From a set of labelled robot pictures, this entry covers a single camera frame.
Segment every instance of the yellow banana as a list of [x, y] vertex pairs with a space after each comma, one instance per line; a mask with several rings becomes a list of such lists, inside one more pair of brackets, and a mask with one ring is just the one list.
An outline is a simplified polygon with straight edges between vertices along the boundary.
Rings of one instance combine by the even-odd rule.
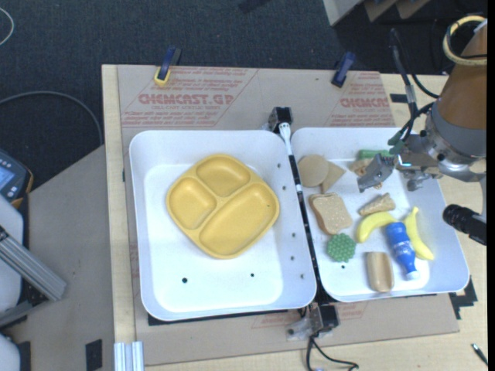
[[405, 230], [408, 234], [409, 240], [411, 241], [412, 248], [416, 252], [416, 256], [423, 260], [431, 261], [435, 259], [435, 256], [418, 234], [418, 224], [416, 222], [416, 214], [418, 211], [419, 209], [414, 206], [409, 215], [404, 219], [403, 223], [405, 225]]
[[371, 232], [381, 226], [395, 223], [397, 220], [389, 212], [377, 212], [365, 216], [357, 226], [357, 242], [363, 243], [370, 236]]

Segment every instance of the bottle cap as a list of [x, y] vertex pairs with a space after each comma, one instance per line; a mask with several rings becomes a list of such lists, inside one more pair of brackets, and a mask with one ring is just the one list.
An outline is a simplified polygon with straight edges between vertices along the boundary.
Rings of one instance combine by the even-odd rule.
[[411, 271], [408, 274], [406, 274], [405, 277], [406, 279], [408, 279], [408, 281], [415, 281], [419, 279], [419, 271]]

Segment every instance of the cable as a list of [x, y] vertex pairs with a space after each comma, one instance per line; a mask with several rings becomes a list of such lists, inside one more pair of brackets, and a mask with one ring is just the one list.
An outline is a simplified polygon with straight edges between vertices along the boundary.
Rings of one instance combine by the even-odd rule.
[[316, 334], [311, 335], [308, 340], [308, 349], [306, 350], [306, 366], [308, 367], [308, 371], [313, 371], [310, 363], [311, 349], [313, 346], [318, 350], [318, 352], [321, 353], [323, 357], [325, 357], [325, 359], [331, 362], [338, 362], [340, 364], [347, 364], [348, 366], [350, 366], [350, 368], [347, 369], [347, 371], [351, 371], [353, 369], [359, 369], [359, 366], [355, 362], [333, 359], [330, 356], [328, 356], [326, 353], [324, 353], [324, 351], [318, 346], [318, 344], [315, 341], [315, 338], [317, 336], [318, 336], [318, 332]]
[[480, 54], [480, 55], [471, 55], [471, 56], [461, 56], [457, 55], [452, 51], [452, 46], [450, 44], [450, 40], [454, 33], [457, 32], [457, 30], [466, 24], [472, 24], [472, 23], [478, 23], [481, 24], [481, 26], [484, 25], [484, 22], [487, 21], [482, 16], [478, 15], [468, 15], [465, 16], [464, 18], [459, 19], [458, 21], [455, 21], [451, 26], [448, 27], [447, 31], [445, 32], [445, 36], [443, 37], [443, 52], [449, 58], [451, 61], [454, 63], [457, 63], [462, 66], [486, 66], [488, 62], [488, 54]]
[[2, 99], [2, 100], [0, 100], [0, 106], [2, 106], [3, 104], [7, 104], [8, 102], [13, 101], [13, 100], [21, 99], [22, 97], [38, 96], [38, 95], [51, 95], [51, 96], [57, 96], [57, 97], [65, 97], [66, 99], [69, 99], [69, 100], [73, 101], [75, 104], [77, 104], [78, 106], [82, 107], [91, 116], [91, 119], [93, 120], [94, 124], [97, 127], [100, 145], [102, 145], [104, 143], [103, 131], [101, 130], [100, 123], [98, 122], [98, 119], [96, 118], [96, 116], [93, 114], [93, 111], [91, 111], [90, 108], [86, 104], [84, 104], [80, 100], [78, 100], [75, 97], [72, 97], [70, 95], [63, 94], [61, 92], [52, 91], [52, 90], [35, 90], [33, 92], [25, 92], [23, 94], [17, 94], [17, 95]]
[[5, 11], [2, 7], [0, 7], [0, 11], [6, 14], [7, 18], [9, 18], [10, 21], [10, 32], [2, 41], [0, 41], [0, 46], [1, 46], [5, 44], [7, 40], [10, 39], [10, 36], [14, 33], [15, 23], [14, 23], [14, 19], [10, 16], [10, 14], [7, 11]]

